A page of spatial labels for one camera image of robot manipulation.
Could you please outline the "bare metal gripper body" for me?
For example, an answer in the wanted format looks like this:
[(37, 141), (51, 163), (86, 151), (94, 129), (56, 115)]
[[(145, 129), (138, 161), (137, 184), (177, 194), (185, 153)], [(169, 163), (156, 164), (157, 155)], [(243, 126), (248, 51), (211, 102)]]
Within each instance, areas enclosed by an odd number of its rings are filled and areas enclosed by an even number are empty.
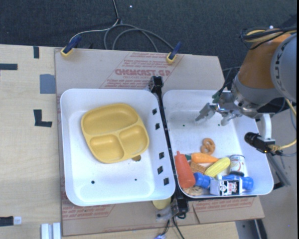
[(257, 108), (259, 106), (248, 102), (240, 94), (235, 96), (230, 91), (224, 91), (220, 94), (220, 97), (215, 105), (215, 109), (223, 117), (235, 118), (241, 116), (247, 116), (252, 119), (259, 117)]

